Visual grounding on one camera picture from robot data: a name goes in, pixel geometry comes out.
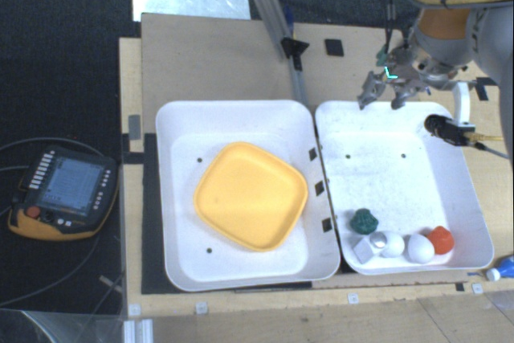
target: yellow plate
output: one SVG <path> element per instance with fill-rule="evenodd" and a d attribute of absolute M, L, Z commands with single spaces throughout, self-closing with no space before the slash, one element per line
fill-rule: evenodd
<path fill-rule="evenodd" d="M 288 237 L 308 197 L 302 174 L 245 142 L 225 146 L 194 192 L 200 218 L 229 239 L 270 251 Z"/>

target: black floor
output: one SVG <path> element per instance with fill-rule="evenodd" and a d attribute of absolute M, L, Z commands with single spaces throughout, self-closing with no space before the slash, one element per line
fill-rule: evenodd
<path fill-rule="evenodd" d="M 281 0 L 298 22 L 380 27 L 378 0 Z M 117 41 L 138 36 L 132 0 L 0 0 L 0 145 L 28 137 L 67 137 L 120 160 Z M 398 0 L 401 26 L 417 11 Z M 0 168 L 25 165 L 42 148 L 0 153 Z M 0 212 L 10 204 L 19 172 L 0 172 Z M 8 304 L 27 310 L 117 313 L 121 298 L 98 279 L 116 279 L 120 224 L 116 208 L 87 263 L 43 293 Z M 0 306 L 72 271 L 96 238 L 45 243 L 11 234 L 0 218 Z"/>

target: red object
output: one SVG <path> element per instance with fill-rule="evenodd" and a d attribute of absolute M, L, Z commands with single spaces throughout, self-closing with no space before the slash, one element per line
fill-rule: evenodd
<path fill-rule="evenodd" d="M 427 238 L 432 242 L 435 249 L 436 255 L 445 255 L 455 245 L 455 240 L 451 235 L 451 232 L 445 229 L 443 226 L 437 226 Z"/>
<path fill-rule="evenodd" d="M 31 206 L 25 211 L 25 214 L 30 218 L 38 218 L 41 214 L 41 209 L 38 206 Z"/>

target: white egg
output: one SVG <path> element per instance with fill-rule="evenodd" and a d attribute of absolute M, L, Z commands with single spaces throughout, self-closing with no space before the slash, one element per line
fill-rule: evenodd
<path fill-rule="evenodd" d="M 382 251 L 380 256 L 382 257 L 399 257 L 405 250 L 405 242 L 403 237 L 393 231 L 382 232 L 387 239 L 385 249 Z"/>
<path fill-rule="evenodd" d="M 407 252 L 414 263 L 428 263 L 435 255 L 434 245 L 423 235 L 411 235 Z"/>

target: white tray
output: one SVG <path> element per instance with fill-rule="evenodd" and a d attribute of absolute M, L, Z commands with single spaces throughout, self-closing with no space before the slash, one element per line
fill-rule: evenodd
<path fill-rule="evenodd" d="M 234 141 L 275 154 L 308 183 L 304 212 L 274 251 L 246 249 L 210 228 L 194 211 L 201 176 Z M 315 184 L 324 177 L 320 156 L 311 160 L 309 154 L 318 149 L 312 116 L 303 105 L 290 100 L 168 103 L 157 114 L 157 146 L 165 269 L 178 288 L 197 292 L 321 280 L 339 268 L 337 237 L 326 226 L 332 223 L 327 191 L 316 196 Z"/>
<path fill-rule="evenodd" d="M 438 104 L 416 102 L 399 110 L 376 102 L 361 111 L 357 102 L 330 101 L 316 110 L 341 249 L 357 272 L 477 268 L 492 261 L 492 241 L 463 151 L 425 130 L 430 114 L 451 117 Z M 361 208 L 378 218 L 379 231 L 426 235 L 444 226 L 453 234 L 455 248 L 427 264 L 411 263 L 405 254 L 393 259 L 374 257 L 361 264 L 353 246 L 362 236 L 349 227 L 355 210 Z"/>

